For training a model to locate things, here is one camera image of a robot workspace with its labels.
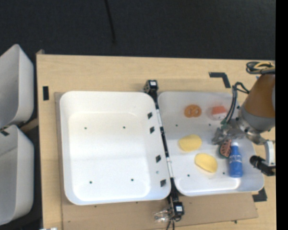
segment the blue bottle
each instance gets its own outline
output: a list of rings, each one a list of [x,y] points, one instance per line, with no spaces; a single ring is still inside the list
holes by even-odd
[[[231,177],[242,177],[242,157],[239,153],[238,143],[232,142],[231,143],[231,153],[229,156],[229,175]]]

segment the empty white bin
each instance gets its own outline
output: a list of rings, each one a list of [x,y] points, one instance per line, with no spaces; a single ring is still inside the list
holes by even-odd
[[[19,45],[0,57],[0,225],[26,215],[34,198],[34,145],[17,127],[34,109],[33,64]]]

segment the wooden table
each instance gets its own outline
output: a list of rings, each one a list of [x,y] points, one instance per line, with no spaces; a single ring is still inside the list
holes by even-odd
[[[155,202],[98,206],[72,205],[62,193],[58,156],[55,93],[67,91],[141,91],[146,80],[158,81],[159,91],[228,92],[222,76],[231,85],[243,82],[250,89],[256,81],[245,71],[249,60],[182,59],[152,57],[36,56],[38,121],[41,158],[42,215],[44,228],[69,229],[164,229],[153,212],[166,205]],[[210,73],[222,73],[213,77]],[[239,93],[243,103],[246,95]],[[275,139],[275,128],[264,134]],[[265,157],[263,146],[254,146]],[[265,176],[268,200],[254,203],[252,193],[181,197],[186,214],[176,228],[181,230],[276,229],[276,178]]]

